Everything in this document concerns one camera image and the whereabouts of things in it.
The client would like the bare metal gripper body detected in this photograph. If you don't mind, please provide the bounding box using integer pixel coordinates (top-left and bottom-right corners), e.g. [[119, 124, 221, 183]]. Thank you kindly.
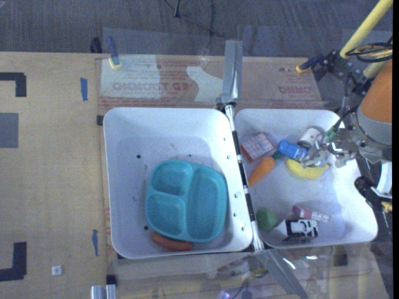
[[330, 128, 393, 168]]

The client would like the yellow banana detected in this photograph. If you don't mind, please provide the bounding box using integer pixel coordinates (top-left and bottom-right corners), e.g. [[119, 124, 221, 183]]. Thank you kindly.
[[286, 158, 330, 180]]

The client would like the white can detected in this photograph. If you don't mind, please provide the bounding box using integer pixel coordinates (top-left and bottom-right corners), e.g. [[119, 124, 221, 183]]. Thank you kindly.
[[297, 126, 325, 150]]

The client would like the blue bottle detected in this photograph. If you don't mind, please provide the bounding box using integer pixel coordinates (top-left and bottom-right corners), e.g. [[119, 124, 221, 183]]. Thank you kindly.
[[277, 139, 309, 162]]

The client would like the white plastic tray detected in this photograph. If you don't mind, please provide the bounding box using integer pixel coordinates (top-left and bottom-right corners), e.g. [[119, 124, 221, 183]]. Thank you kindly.
[[102, 107, 254, 260], [233, 108, 379, 250]]

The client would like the orange carrot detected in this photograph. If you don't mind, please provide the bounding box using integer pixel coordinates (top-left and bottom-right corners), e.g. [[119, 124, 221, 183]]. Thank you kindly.
[[248, 156, 277, 187]]

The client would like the red and white carton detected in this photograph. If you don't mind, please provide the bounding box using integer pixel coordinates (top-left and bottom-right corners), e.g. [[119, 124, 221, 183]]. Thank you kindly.
[[239, 132, 275, 163]]

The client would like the black and white carton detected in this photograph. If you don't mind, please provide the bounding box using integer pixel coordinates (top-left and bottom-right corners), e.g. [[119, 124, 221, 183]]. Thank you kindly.
[[281, 218, 319, 242]]

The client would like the green round toy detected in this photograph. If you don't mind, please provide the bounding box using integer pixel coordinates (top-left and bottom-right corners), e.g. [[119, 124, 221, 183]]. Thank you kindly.
[[256, 207, 279, 233]]

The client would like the brown cardboard board red print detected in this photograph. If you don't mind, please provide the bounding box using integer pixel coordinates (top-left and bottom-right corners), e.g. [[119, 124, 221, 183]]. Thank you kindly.
[[95, 54, 387, 294]]

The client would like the blue divided plate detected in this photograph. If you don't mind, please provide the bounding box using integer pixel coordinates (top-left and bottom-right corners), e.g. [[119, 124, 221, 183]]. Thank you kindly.
[[144, 159, 229, 244]]

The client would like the orange sausage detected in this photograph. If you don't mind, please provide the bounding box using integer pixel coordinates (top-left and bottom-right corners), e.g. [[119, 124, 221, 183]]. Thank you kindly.
[[150, 232, 195, 252]]

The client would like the black cylinder on white bracket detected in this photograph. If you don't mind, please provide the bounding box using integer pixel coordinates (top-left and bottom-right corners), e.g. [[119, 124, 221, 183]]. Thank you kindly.
[[354, 161, 393, 209]]

